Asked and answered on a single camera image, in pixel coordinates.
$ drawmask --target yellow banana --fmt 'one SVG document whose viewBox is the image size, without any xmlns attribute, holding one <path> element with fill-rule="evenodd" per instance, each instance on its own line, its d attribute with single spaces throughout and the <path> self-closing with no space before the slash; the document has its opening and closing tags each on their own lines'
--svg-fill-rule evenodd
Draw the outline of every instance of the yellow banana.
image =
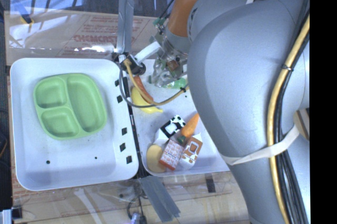
<svg viewBox="0 0 337 224">
<path fill-rule="evenodd" d="M 149 104 L 143 99 L 140 92 L 137 90 L 136 87 L 131 89 L 131 98 L 134 104 L 138 106 L 148 106 Z M 163 112 L 162 109 L 158 109 L 157 107 L 149 107 L 149 108 L 140 108 L 143 112 L 146 113 L 154 113 L 154 112 Z"/>
</svg>

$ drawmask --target green tray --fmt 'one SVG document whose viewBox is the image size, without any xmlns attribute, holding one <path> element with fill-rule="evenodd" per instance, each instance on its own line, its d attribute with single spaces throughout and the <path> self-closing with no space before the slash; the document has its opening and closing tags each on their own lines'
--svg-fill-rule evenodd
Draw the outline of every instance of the green tray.
<svg viewBox="0 0 337 224">
<path fill-rule="evenodd" d="M 105 105 L 95 81 L 86 74 L 50 76 L 34 88 L 34 104 L 44 131 L 58 140 L 98 132 L 107 120 Z"/>
</svg>

